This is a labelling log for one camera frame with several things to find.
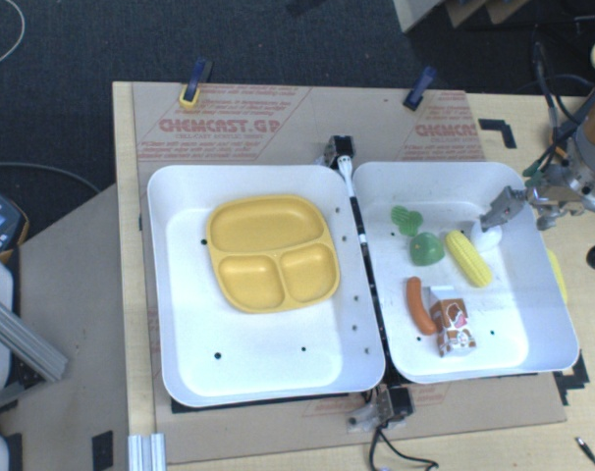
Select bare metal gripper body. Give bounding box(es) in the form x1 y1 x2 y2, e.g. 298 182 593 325
525 163 595 218

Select white toy egg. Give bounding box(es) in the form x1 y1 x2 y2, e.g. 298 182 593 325
469 221 504 254

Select yellow toy corn cob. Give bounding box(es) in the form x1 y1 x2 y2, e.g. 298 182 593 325
444 229 494 289

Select green toy bell pepper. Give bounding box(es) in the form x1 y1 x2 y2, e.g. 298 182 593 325
408 232 447 268

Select yellow banana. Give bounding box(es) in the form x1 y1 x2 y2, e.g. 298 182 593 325
546 248 570 306

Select green toy lettuce leaf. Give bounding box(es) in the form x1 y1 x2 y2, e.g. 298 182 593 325
390 205 424 237

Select white plastic tray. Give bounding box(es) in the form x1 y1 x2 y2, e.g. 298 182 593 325
146 164 387 408
351 160 581 386

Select brown and white milk carton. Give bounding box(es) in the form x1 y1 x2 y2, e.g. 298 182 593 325
427 285 478 359

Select orange toy sausage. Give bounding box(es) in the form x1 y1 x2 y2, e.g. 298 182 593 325
406 276 438 338

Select thin black and white rod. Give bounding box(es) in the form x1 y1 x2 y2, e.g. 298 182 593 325
337 156 393 388

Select yellow divided plate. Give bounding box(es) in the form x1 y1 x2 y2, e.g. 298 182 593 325
205 193 342 315

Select brown cardboard board red print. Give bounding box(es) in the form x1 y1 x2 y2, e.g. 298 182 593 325
132 82 568 465

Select black block with thin wires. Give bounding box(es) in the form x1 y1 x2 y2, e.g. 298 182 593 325
346 385 417 434
321 133 355 167

